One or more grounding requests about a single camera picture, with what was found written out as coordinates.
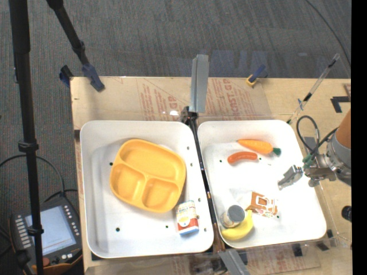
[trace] metal can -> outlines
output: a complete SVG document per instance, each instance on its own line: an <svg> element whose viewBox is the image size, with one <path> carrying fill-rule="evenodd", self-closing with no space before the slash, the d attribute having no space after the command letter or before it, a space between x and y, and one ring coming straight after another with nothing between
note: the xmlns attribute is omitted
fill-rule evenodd
<svg viewBox="0 0 367 275"><path fill-rule="evenodd" d="M220 222L225 228L233 228L245 219L245 210L239 205L228 208L220 217Z"/></svg>

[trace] screen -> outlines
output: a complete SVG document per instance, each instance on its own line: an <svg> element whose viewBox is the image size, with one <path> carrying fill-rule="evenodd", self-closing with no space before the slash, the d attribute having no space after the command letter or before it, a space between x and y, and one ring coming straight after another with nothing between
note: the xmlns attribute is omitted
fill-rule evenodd
<svg viewBox="0 0 367 275"><path fill-rule="evenodd" d="M28 215L25 219L28 226L31 226L32 216ZM41 236L43 255L76 244L61 206L42 211L41 224L44 229L44 233Z"/></svg>

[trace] white tray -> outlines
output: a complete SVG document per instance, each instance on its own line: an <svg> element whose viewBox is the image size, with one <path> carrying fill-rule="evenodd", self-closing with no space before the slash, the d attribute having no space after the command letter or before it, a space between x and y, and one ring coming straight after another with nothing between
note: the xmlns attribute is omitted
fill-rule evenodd
<svg viewBox="0 0 367 275"><path fill-rule="evenodd" d="M175 208L152 213L119 200L110 189L110 163L120 146L141 138L179 154L186 181L178 201L194 200L199 231L180 235ZM101 258L204 252L214 239L196 145L188 126L174 121L95 120L80 132L87 242Z"/></svg>
<svg viewBox="0 0 367 275"><path fill-rule="evenodd" d="M301 177L282 191L278 189L278 181L292 165L303 166L303 156L290 125L281 120L207 121L199 126L198 138L218 221L230 205L244 206L247 201L243 196L250 191L278 202L278 218L252 214L254 229L238 241L223 239L229 246L250 248L310 241L325 234L326 221L315 189L308 185L308 177ZM239 145L238 139L265 140L282 153L259 154L258 162L248 160L230 165L229 155L251 151Z"/></svg>

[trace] wooden table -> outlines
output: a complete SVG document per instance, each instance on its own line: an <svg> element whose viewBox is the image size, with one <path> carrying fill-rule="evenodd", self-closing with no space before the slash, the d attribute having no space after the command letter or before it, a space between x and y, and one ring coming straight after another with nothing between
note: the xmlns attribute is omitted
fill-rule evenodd
<svg viewBox="0 0 367 275"><path fill-rule="evenodd" d="M260 78L251 88L244 78L209 78L206 113L204 120L212 118L225 120L241 119L244 115L257 115L264 119L288 120L317 79L314 78ZM106 86L97 92L85 77L71 79L72 112L75 131L90 120L175 120L190 103L190 78L187 77L101 77ZM350 109L350 79L325 79L309 100L301 115L311 116L317 123L321 137L338 127ZM348 100L336 105L331 99ZM303 136L314 136L314 129L304 125ZM299 141L304 156L307 154ZM190 274L190 256L159 257L142 260L92 260L85 235L85 208L83 175L81 171L80 143L75 138L79 208L83 238L83 260L85 274ZM281 258L269 257L266 271L256 264L248 264L251 274L279 272L287 274L352 274L352 223L341 217L341 209L352 205L351 187L340 180L324 180L316 188L327 220L328 229L334 238L322 241L320 245L307 248L309 264L304 266L280 266L289 264ZM259 250L259 255L266 251Z"/></svg>

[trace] toy banana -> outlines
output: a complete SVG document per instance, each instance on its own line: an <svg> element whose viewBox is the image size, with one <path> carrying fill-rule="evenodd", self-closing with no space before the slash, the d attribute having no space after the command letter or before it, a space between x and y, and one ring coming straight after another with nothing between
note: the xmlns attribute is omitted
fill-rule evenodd
<svg viewBox="0 0 367 275"><path fill-rule="evenodd" d="M245 237L253 228L252 210L247 211L247 216L240 224L234 228L226 228L221 230L223 238L235 241Z"/></svg>

